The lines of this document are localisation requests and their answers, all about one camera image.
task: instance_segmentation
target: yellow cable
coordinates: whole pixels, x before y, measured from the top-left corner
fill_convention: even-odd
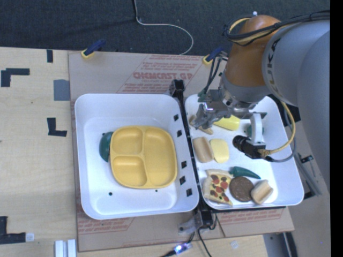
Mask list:
[[[286,113],[287,115],[289,116],[289,119],[290,119],[290,123],[292,125],[292,134],[289,138],[289,140],[281,147],[277,148],[277,149],[273,149],[273,150],[268,150],[268,149],[259,149],[258,152],[261,153],[261,156],[262,157],[266,157],[268,155],[271,155],[273,153],[276,153],[276,152],[279,152],[281,150],[283,150],[284,148],[286,148],[294,139],[294,136],[295,136],[295,121],[294,121],[294,118],[293,118],[293,115],[292,113],[290,112],[288,106],[281,101],[281,104],[282,106],[284,107],[284,109],[286,110]]]

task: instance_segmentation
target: dark green object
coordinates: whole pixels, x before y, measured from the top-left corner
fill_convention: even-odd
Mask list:
[[[113,131],[105,133],[99,144],[99,153],[101,158],[103,158],[106,162],[108,162],[109,157],[109,146],[111,144],[111,138],[112,138]]]
[[[233,167],[229,171],[229,173],[232,174],[234,177],[246,176],[246,177],[261,179],[261,177],[259,175],[257,175],[256,173],[252,172],[251,170],[242,168],[242,167]]]

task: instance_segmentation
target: yellow plate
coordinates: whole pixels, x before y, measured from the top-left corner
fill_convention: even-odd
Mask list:
[[[114,178],[132,188],[162,188],[176,179],[172,137],[153,126],[126,126],[112,134],[110,161]]]

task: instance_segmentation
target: wooden table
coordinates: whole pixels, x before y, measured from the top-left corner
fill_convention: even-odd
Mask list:
[[[69,101],[54,101],[54,80],[69,80],[68,51],[0,48],[0,69],[29,68],[0,87],[0,216],[7,233],[29,232],[34,241],[0,245],[0,256],[54,256],[56,240],[77,239]],[[47,118],[65,137],[49,136]],[[231,242],[238,244],[235,248]],[[175,244],[82,252],[78,256],[161,256]],[[212,256],[267,256],[262,235],[206,240]],[[201,242],[183,256],[207,256]]]

